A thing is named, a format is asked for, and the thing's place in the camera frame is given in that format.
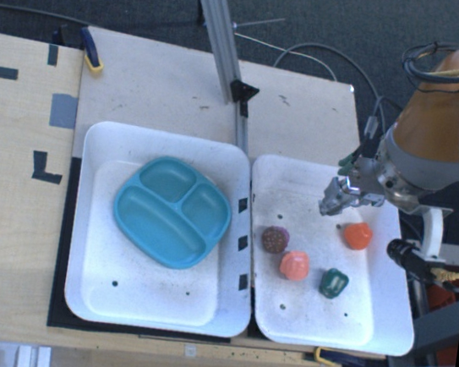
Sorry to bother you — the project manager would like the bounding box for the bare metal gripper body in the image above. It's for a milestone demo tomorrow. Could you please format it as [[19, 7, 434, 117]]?
[[343, 150, 438, 217]]

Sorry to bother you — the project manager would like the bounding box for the orange toy pepper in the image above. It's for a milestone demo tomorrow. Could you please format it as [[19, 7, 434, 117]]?
[[341, 219, 375, 254]]

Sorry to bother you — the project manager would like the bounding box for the pink toy pumpkin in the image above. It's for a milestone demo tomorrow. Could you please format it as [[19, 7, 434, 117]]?
[[277, 248, 313, 284]]

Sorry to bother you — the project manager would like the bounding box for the green toy pepper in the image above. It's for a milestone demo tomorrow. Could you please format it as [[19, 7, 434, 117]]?
[[317, 266, 352, 303]]

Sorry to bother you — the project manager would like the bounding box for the white plastic tray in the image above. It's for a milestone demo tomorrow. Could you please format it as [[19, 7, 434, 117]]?
[[227, 151, 440, 364], [57, 117, 278, 346]]

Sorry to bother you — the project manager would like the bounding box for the blue divided plate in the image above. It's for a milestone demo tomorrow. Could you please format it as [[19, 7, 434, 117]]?
[[105, 149, 240, 277]]

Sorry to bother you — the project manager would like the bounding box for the pale wood board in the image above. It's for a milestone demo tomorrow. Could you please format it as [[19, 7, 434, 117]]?
[[43, 25, 429, 367]]

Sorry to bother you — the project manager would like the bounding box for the black cylinder on white bracket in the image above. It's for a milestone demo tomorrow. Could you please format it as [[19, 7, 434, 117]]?
[[382, 200, 456, 288]]

